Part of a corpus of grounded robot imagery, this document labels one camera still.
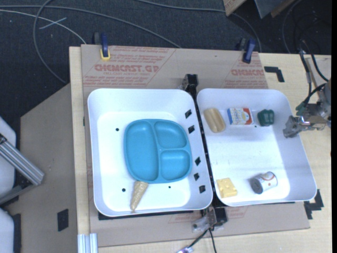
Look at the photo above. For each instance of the white can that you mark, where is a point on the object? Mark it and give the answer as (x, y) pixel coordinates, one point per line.
(264, 183)

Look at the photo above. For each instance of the brown cardboard board red print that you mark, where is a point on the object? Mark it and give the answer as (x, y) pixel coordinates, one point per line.
(158, 62)

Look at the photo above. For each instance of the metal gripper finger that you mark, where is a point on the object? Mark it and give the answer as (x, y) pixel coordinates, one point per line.
(295, 120)
(289, 131)

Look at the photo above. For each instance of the white and blue carton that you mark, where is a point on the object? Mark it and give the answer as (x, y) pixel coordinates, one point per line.
(240, 116)

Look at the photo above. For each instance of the green bell pepper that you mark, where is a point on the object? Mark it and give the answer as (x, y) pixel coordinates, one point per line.
(266, 118)

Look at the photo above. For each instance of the blue divided plate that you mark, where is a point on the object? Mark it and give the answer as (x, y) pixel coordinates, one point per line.
(139, 151)

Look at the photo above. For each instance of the yellow cheese wedge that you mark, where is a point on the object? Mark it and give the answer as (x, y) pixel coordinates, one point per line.
(226, 188)

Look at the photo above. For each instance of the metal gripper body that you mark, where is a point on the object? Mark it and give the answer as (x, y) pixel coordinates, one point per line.
(319, 118)

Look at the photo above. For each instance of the cream ice cream cone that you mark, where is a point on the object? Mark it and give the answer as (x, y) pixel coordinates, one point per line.
(138, 192)

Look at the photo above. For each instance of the white plastic tray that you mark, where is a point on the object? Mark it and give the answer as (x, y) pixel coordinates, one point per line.
(252, 154)
(110, 146)

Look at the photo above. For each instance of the beige hot dog bun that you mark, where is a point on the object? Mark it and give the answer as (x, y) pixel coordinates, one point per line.
(214, 120)

